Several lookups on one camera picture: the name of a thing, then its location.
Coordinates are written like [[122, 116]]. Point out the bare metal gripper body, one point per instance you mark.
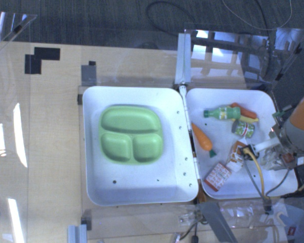
[[286, 153]]

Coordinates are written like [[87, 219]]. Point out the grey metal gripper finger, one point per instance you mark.
[[273, 154], [268, 164]]

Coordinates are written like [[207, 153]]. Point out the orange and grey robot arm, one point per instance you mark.
[[302, 120]]

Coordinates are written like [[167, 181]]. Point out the white plastic tray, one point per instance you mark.
[[243, 186], [142, 186]]

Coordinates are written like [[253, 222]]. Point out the orange and white carton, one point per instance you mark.
[[235, 159]]

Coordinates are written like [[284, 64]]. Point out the small green and white can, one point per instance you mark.
[[244, 129]]

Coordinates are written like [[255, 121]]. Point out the yellow banana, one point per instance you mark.
[[250, 120]]

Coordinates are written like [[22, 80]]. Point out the orange patterned packet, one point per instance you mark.
[[217, 177]]

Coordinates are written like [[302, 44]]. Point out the green plastic bottle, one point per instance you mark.
[[225, 113]]

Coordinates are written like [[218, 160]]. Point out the orange carrot with green top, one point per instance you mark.
[[202, 138]]

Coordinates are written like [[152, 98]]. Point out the thin black and white rod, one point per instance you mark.
[[190, 125]]

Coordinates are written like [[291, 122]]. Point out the green divided plate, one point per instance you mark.
[[131, 133]]

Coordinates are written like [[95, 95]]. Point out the black cylinder on white bracket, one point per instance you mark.
[[250, 152]]

